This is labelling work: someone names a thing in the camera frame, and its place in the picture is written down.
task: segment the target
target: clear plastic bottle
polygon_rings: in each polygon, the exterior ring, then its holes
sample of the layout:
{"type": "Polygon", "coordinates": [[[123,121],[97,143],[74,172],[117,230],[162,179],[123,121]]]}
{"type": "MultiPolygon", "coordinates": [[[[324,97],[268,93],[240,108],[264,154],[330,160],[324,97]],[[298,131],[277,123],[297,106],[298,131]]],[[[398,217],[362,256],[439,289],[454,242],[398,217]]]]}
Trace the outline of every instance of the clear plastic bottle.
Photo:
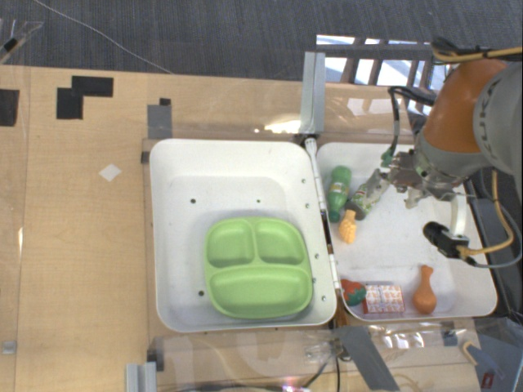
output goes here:
{"type": "Polygon", "coordinates": [[[349,185],[352,173],[347,167],[337,166],[331,174],[332,180],[327,194],[329,205],[329,219],[331,222],[339,222],[340,210],[349,197],[349,185]]]}

